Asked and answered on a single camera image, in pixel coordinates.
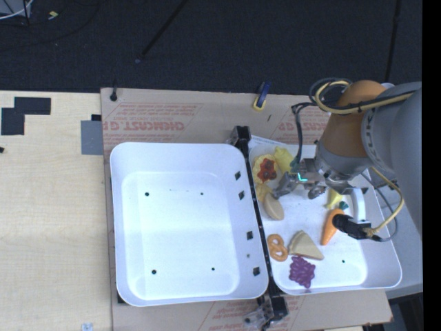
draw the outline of black fabric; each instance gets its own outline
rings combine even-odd
[[[422,0],[34,0],[0,19],[0,89],[308,94],[325,77],[422,78]]]

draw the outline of toy carrot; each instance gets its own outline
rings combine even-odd
[[[326,223],[325,223],[325,228],[323,229],[323,235],[322,235],[322,241],[321,241],[322,245],[327,245],[337,231],[337,228],[334,227],[334,225],[332,224],[333,217],[336,214],[345,214],[343,210],[346,208],[348,208],[347,203],[345,203],[344,201],[341,201],[338,205],[338,208],[334,208],[333,210],[331,210],[329,212]]]

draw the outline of light wood surface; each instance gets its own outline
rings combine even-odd
[[[81,120],[99,94],[51,97],[51,115],[26,115],[25,134],[0,136],[0,330],[111,330],[103,157],[81,154]]]

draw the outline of empty white tray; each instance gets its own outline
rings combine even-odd
[[[272,145],[262,144],[253,147],[250,151],[251,164],[254,159],[262,154],[274,154],[276,146],[288,149],[294,156],[297,154],[297,145]],[[315,146],[303,146],[302,158],[314,158]],[[276,188],[281,178],[266,182],[271,188]],[[376,194],[372,186],[361,176],[356,177],[351,184],[355,187],[369,187],[363,195],[366,205],[366,220],[372,227],[380,225],[384,217]],[[314,241],[318,249],[325,256],[323,260],[305,258],[316,266],[315,277],[311,287],[304,286],[289,279],[291,255],[288,260],[279,262],[272,258],[271,268],[277,286],[287,294],[337,292],[341,290],[360,290],[372,288],[392,288],[401,280],[402,270],[392,241],[376,242],[370,239],[357,240],[347,234],[337,231],[327,245],[320,244],[322,228],[329,212],[325,205],[328,203],[328,192],[315,199],[308,199],[308,191],[299,185],[293,192],[279,198],[285,211],[282,221],[271,219],[265,208],[259,202],[260,215],[263,221],[265,235],[279,234],[288,247],[292,237],[299,230],[304,230]],[[345,214],[353,216],[351,197],[345,195],[349,208]],[[378,235],[388,237],[389,231],[383,228]]]
[[[268,286],[243,154],[122,143],[110,155],[116,285],[135,306],[252,299]]]

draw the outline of cardboard sheet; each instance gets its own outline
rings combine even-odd
[[[249,330],[243,316],[257,308],[255,300],[185,303],[137,308],[118,302],[115,283],[112,192],[109,156],[116,145],[136,142],[224,143],[235,126],[249,126],[252,135],[298,143],[291,106],[306,96],[268,94],[265,108],[252,108],[256,94],[101,89],[107,223],[110,252],[112,314],[115,331]],[[317,107],[301,113],[303,143],[313,144],[329,115]],[[289,315],[274,331],[306,331],[390,322],[384,290],[286,296]]]

